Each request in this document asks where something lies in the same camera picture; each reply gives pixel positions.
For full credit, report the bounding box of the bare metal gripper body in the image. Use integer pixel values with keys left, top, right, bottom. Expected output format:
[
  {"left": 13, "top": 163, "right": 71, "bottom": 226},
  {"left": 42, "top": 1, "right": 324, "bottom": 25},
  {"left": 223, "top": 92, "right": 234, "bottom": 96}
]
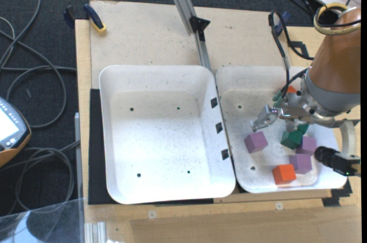
[{"left": 278, "top": 84, "right": 337, "bottom": 128}]

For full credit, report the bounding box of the green cube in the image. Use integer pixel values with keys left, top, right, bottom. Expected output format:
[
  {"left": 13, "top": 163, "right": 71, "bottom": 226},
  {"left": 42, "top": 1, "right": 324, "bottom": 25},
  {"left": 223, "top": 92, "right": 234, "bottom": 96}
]
[
  {"left": 280, "top": 130, "right": 304, "bottom": 150},
  {"left": 296, "top": 123, "right": 310, "bottom": 136}
]

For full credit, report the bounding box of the purple cube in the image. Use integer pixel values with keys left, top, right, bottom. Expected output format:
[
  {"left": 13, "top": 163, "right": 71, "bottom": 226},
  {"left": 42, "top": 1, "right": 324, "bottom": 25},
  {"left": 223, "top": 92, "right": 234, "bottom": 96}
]
[
  {"left": 288, "top": 153, "right": 313, "bottom": 175},
  {"left": 244, "top": 131, "right": 269, "bottom": 154},
  {"left": 295, "top": 135, "right": 318, "bottom": 156}
]

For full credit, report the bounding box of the white plastic tray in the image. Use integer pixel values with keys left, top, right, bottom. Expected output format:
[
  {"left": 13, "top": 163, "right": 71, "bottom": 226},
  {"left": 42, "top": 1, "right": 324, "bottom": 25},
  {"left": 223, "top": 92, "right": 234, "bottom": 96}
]
[
  {"left": 99, "top": 64, "right": 237, "bottom": 205},
  {"left": 215, "top": 65, "right": 349, "bottom": 194}
]

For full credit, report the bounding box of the pale flat board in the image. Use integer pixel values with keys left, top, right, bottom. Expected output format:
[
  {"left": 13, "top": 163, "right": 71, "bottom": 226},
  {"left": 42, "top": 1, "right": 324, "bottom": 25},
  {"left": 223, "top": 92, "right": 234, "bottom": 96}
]
[{"left": 89, "top": 0, "right": 316, "bottom": 91}]

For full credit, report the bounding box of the black cylinder on white bracket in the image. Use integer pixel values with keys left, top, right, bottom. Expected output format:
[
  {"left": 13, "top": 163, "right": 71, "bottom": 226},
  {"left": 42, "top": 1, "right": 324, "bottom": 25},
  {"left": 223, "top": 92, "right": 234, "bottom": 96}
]
[{"left": 314, "top": 118, "right": 361, "bottom": 177}]

